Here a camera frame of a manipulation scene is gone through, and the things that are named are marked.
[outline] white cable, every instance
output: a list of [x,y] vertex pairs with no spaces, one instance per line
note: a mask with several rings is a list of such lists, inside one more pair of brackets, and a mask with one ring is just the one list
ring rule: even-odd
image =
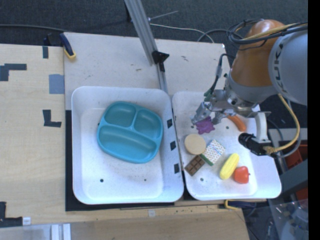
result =
[[164,27],[164,28],[168,28],[168,29],[174,29],[174,30],[189,30],[189,31],[196,31],[196,32],[199,32],[203,35],[206,35],[210,40],[211,42],[214,44],[215,42],[213,41],[213,39],[207,35],[205,32],[202,32],[201,30],[198,30],[198,29],[194,29],[194,28],[182,28],[182,27],[175,27],[175,26],[166,26],[166,25],[159,25],[159,24],[154,24],[154,23],[150,23],[150,25],[152,26],[157,26],[157,27]]

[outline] metal bracket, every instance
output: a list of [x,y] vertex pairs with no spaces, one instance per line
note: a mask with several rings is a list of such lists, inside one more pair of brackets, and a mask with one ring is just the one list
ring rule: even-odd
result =
[[159,64],[160,71],[165,72],[164,61],[169,57],[169,54],[157,50],[152,52],[152,58],[155,64]]
[[270,142],[268,139],[268,127],[267,127],[267,116],[269,116],[271,112],[262,112],[259,111],[254,116],[256,123],[256,139],[259,143]]

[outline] blue plate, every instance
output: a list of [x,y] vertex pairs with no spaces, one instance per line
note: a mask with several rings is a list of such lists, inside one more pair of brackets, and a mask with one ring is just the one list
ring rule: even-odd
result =
[[163,136],[161,118],[133,103],[112,103],[103,113],[97,130],[101,149],[121,160],[142,164],[152,160]]

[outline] yellow cable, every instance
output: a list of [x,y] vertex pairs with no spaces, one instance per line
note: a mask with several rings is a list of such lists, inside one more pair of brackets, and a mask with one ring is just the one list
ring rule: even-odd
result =
[[284,150],[288,147],[290,147],[291,145],[293,145],[298,137],[299,137],[299,133],[300,133],[300,124],[299,121],[295,115],[295,113],[292,111],[292,109],[289,107],[288,103],[285,101],[285,99],[282,97],[282,95],[279,93],[278,94],[280,100],[282,101],[282,103],[284,104],[284,106],[286,107],[286,109],[289,111],[290,115],[292,116],[295,125],[296,125],[296,133],[295,136],[293,138],[293,140],[291,140],[289,143],[287,143],[286,145],[280,146],[280,147],[272,147],[272,146],[265,146],[263,147],[263,149],[266,151],[267,154],[272,154],[272,153],[276,153],[278,151]]
[[277,33],[277,32],[279,32],[279,31],[285,30],[285,29],[291,27],[292,25],[295,25],[295,23],[293,23],[293,24],[288,24],[288,25],[284,25],[284,26],[279,26],[279,27],[270,29],[270,30],[268,30],[268,31],[261,32],[261,33],[258,33],[258,34],[255,34],[255,35],[252,35],[252,36],[243,38],[243,39],[241,39],[241,40],[242,40],[242,41],[244,41],[244,40],[252,40],[252,39],[260,38],[260,37],[263,37],[263,36],[266,36],[266,35],[269,35],[269,34],[274,34],[274,33]]

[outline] red tomato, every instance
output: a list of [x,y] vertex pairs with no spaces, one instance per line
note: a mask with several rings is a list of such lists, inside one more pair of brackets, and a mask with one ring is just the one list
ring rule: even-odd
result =
[[247,184],[249,182],[249,175],[248,167],[241,166],[234,170],[233,178],[238,183]]

